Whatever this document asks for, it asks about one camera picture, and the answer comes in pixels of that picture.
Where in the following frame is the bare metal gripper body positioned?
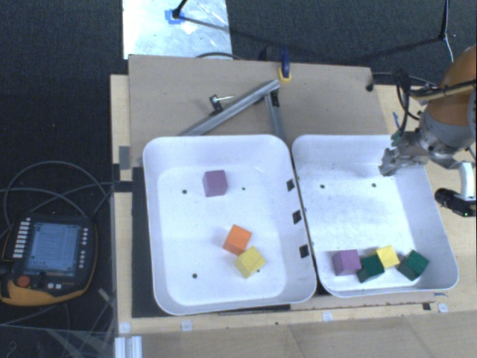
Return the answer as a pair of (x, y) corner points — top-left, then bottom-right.
(389, 130), (460, 170)

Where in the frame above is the white plastic tray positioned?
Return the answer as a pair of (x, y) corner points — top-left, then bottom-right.
(291, 134), (460, 299)
(142, 134), (318, 317)

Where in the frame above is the yellow cube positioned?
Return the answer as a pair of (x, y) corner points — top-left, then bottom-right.
(375, 244), (401, 269)
(233, 245), (267, 280)

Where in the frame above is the green cube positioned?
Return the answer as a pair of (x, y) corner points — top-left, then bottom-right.
(396, 249), (430, 281)
(356, 254), (386, 284)

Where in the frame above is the purple cube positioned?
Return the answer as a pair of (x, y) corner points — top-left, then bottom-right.
(202, 169), (229, 198)
(331, 248), (363, 277)

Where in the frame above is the orange cube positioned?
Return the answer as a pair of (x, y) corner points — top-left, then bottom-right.
(221, 224), (253, 257)

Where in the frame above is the brown cardboard board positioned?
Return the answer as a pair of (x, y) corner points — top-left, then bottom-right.
(127, 53), (448, 313)

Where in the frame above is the black cylinder on white bracket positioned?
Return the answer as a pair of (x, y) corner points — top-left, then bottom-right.
(435, 160), (477, 218)

